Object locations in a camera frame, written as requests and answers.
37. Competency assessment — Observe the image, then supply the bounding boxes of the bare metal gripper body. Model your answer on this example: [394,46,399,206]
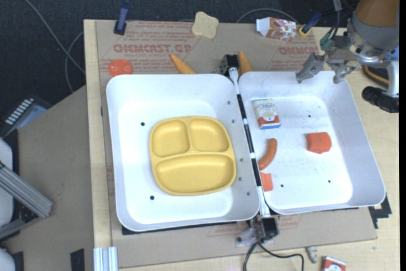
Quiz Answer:
[323,36,393,70]

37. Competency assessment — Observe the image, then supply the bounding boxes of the beige bread slice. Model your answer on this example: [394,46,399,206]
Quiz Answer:
[190,11,220,40]

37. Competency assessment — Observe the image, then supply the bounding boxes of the yellow divided plate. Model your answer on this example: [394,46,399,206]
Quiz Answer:
[148,116,238,196]

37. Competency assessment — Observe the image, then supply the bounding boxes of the red and white packet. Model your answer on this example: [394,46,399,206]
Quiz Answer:
[320,255,347,271]

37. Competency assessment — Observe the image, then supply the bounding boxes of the orange rounded block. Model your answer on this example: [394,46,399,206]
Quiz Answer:
[305,131,332,155]

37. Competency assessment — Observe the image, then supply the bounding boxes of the white plastic tray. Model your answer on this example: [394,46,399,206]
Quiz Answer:
[105,73,261,232]
[237,70,387,215]

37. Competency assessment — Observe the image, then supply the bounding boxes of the orange carrot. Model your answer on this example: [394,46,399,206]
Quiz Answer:
[238,50,254,74]
[169,53,197,75]

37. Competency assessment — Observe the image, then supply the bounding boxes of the brown cardboard board red print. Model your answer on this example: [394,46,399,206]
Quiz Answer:
[95,19,379,269]

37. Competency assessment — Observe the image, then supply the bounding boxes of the black cylinder on white bracket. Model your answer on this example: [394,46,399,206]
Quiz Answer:
[362,47,400,114]

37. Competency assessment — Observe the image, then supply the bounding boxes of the thin black and white rod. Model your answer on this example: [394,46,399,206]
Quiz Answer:
[228,67,271,217]

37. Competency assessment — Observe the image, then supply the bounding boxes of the orange and white carton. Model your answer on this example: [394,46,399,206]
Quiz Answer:
[256,17,299,42]

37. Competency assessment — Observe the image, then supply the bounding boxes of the white red and blue carton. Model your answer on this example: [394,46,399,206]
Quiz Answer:
[252,98,282,131]

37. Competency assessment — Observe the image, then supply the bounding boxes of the small orange cube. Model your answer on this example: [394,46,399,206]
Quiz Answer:
[259,171,274,192]

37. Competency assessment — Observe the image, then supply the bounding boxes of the orange sausage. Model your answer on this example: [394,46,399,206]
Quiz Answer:
[257,137,278,171]

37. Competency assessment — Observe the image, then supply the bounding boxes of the red round disc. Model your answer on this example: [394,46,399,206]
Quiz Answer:
[108,58,134,77]

